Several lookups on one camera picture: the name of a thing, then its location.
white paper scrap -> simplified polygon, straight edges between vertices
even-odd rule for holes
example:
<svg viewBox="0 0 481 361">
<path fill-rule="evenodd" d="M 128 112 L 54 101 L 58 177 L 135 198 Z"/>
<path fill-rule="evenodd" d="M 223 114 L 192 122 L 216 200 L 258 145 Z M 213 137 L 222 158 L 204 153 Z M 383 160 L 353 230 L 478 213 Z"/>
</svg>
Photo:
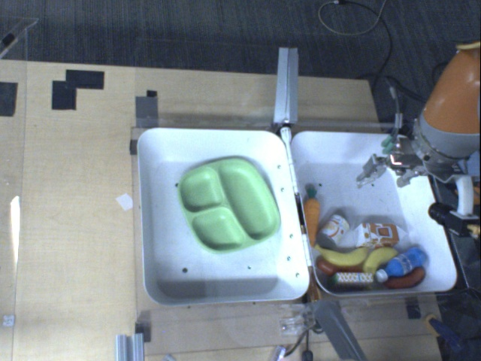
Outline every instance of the white paper scrap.
<svg viewBox="0 0 481 361">
<path fill-rule="evenodd" d="M 119 205 L 123 208 L 124 211 L 130 210 L 134 207 L 134 201 L 132 200 L 129 194 L 123 194 L 121 196 L 117 196 L 115 198 Z"/>
<path fill-rule="evenodd" d="M 13 325 L 15 325 L 14 315 L 3 316 L 3 326 L 12 327 Z"/>
</svg>

water bottle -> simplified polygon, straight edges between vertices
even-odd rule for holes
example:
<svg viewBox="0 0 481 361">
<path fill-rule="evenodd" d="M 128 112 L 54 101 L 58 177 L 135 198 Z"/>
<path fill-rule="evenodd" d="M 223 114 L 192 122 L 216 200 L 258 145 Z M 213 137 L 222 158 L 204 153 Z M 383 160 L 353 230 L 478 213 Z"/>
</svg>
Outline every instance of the water bottle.
<svg viewBox="0 0 481 361">
<path fill-rule="evenodd" d="M 399 254 L 391 259 L 384 269 L 376 272 L 378 282 L 386 282 L 389 277 L 402 277 L 411 273 L 426 262 L 428 256 L 419 247 L 411 247 L 406 253 Z"/>
</svg>

toy sausage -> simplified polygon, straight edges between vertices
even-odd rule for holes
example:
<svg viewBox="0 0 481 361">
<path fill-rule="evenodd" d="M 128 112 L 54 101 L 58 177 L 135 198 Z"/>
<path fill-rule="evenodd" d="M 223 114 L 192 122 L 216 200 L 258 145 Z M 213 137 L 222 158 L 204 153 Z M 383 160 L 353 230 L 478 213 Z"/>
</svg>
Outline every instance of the toy sausage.
<svg viewBox="0 0 481 361">
<path fill-rule="evenodd" d="M 329 277 L 336 274 L 337 272 L 362 272 L 362 264 L 356 266 L 336 266 L 326 261 L 325 259 L 322 259 L 322 257 L 317 258 L 316 266 L 321 272 L 323 272 L 325 275 L 328 275 Z"/>
<path fill-rule="evenodd" d="M 426 270 L 418 267 L 403 277 L 390 277 L 383 285 L 389 289 L 406 289 L 419 285 L 425 276 Z"/>
</svg>

green plate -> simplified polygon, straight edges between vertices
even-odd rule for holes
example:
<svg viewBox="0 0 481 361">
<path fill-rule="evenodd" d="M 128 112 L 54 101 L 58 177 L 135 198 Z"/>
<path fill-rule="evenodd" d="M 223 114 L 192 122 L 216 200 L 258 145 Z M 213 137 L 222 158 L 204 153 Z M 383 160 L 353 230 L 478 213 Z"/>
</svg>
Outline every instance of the green plate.
<svg viewBox="0 0 481 361">
<path fill-rule="evenodd" d="M 178 192 L 195 237 L 208 250 L 244 249 L 279 229 L 274 197 L 245 159 L 222 159 L 194 168 L 182 176 Z"/>
</svg>

toy banana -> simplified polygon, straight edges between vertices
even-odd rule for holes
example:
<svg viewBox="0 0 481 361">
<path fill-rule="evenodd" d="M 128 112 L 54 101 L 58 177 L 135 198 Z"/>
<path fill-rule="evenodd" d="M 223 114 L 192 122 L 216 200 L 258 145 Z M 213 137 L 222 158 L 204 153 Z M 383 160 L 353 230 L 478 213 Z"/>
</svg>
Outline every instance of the toy banana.
<svg viewBox="0 0 481 361">
<path fill-rule="evenodd" d="M 380 247 L 369 254 L 366 262 L 364 262 L 364 265 L 362 266 L 362 270 L 364 273 L 375 273 L 382 264 L 388 262 L 397 255 L 398 251 L 392 247 Z"/>
<path fill-rule="evenodd" d="M 315 248 L 321 253 L 322 258 L 336 266 L 356 266 L 363 263 L 368 256 L 369 249 L 360 247 L 349 253 L 339 253 L 329 249 L 324 249 L 318 244 Z"/>
</svg>

